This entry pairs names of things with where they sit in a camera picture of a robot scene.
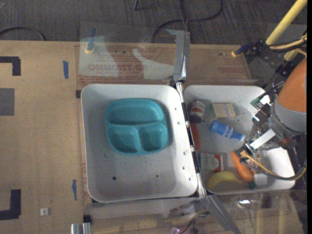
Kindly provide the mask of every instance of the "tin can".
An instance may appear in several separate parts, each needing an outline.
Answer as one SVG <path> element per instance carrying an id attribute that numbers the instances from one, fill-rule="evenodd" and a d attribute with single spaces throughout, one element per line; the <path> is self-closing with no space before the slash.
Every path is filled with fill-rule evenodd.
<path id="1" fill-rule="evenodd" d="M 190 121 L 194 123 L 201 123 L 205 112 L 205 104 L 199 100 L 195 101 L 191 105 L 190 109 Z"/>

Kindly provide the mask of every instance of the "toy sink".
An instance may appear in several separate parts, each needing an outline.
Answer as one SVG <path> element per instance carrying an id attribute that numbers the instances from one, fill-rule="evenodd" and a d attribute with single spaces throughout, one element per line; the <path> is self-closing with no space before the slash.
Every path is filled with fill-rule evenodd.
<path id="1" fill-rule="evenodd" d="M 192 85 L 184 91 L 187 108 L 195 100 L 206 104 L 204 122 L 197 124 L 201 139 L 201 148 L 197 151 L 223 155 L 225 170 L 233 171 L 237 177 L 230 151 L 240 148 L 243 143 L 209 131 L 213 121 L 209 108 L 211 103 L 235 103 L 240 113 L 224 123 L 248 136 L 252 117 L 257 111 L 250 102 L 263 91 L 256 86 L 220 85 Z M 124 99 L 129 100 L 127 107 L 130 100 L 134 100 L 132 109 L 122 106 Z M 146 103 L 144 107 L 150 110 L 148 116 L 138 114 L 142 112 L 139 102 Z M 82 90 L 81 103 L 87 186 L 93 199 L 116 202 L 188 197 L 197 191 L 195 166 L 176 89 L 166 85 L 92 84 Z M 125 110 L 127 113 L 133 111 L 134 115 L 123 117 Z M 288 153 L 282 148 L 264 152 L 262 160 L 281 176 L 294 175 Z M 200 175 L 205 184 L 209 171 L 201 169 Z M 294 181 L 268 178 L 267 184 L 252 190 L 245 183 L 220 184 L 218 188 L 207 190 L 221 195 L 285 190 L 292 186 Z"/>

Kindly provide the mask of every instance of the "orange carrot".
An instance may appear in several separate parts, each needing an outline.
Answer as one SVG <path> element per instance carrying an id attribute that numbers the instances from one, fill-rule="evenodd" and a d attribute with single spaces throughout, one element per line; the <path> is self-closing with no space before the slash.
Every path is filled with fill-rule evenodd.
<path id="1" fill-rule="evenodd" d="M 246 182 L 252 181 L 253 174 L 252 174 L 250 168 L 239 162 L 239 157 L 235 152 L 231 152 L 231 156 L 232 156 L 234 164 L 238 170 L 238 173 L 242 177 L 242 179 Z"/>
<path id="2" fill-rule="evenodd" d="M 195 146 L 195 149 L 198 150 L 200 148 L 200 138 L 199 138 L 198 128 L 194 122 L 190 122 L 190 126 L 192 130 L 194 146 Z"/>

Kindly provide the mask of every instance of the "wooden surface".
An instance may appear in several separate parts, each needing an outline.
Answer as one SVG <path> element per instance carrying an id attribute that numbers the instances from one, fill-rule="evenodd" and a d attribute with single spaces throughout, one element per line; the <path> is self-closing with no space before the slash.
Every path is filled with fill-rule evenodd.
<path id="1" fill-rule="evenodd" d="M 15 89 L 14 116 L 0 116 L 0 210 L 9 209 L 10 191 L 21 189 L 21 215 L 0 221 L 0 233 L 65 234 L 70 233 L 71 223 L 83 221 L 84 207 L 90 198 L 83 180 L 81 108 L 75 95 L 77 48 L 77 42 L 0 41 L 0 56 L 21 59 L 21 76 L 12 76 L 11 64 L 0 63 L 0 88 Z M 202 47 L 201 51 L 205 48 L 209 51 L 211 47 Z M 63 61 L 69 64 L 69 78 L 64 76 Z M 76 200 L 73 180 L 77 181 Z M 235 212 L 231 200 L 223 202 L 229 204 L 237 225 L 247 228 L 250 218 Z M 284 225 L 283 233 L 302 233 L 292 201 L 286 197 L 285 202 L 290 205 L 286 211 L 278 208 L 273 215 L 252 216 L 255 221 L 262 221 L 258 225 L 263 230 L 267 229 L 259 233 L 279 233 L 274 232 L 277 221 L 278 228 Z M 41 208 L 49 208 L 50 214 L 40 216 Z M 92 229 L 97 234 L 168 233 L 170 227 L 157 221 L 154 216 L 95 218 Z M 198 229 L 200 233 L 231 233 L 210 216 L 198 223 Z"/>

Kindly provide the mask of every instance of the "gray carpet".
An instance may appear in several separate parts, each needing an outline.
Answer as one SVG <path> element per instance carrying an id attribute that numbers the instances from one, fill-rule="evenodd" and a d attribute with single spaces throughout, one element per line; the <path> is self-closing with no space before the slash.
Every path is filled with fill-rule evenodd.
<path id="1" fill-rule="evenodd" d="M 192 43 L 245 44 L 264 37 L 268 23 L 278 23 L 296 0 L 222 0 L 215 18 L 190 22 Z M 0 31 L 22 26 L 41 32 L 47 40 L 78 41 L 82 21 L 158 27 L 181 19 L 179 0 L 0 0 Z M 217 11 L 217 0 L 183 0 L 188 19 L 209 17 Z M 307 24 L 307 8 L 293 22 Z M 184 29 L 182 23 L 166 26 Z M 39 35 L 14 30 L 0 39 L 40 40 Z"/>

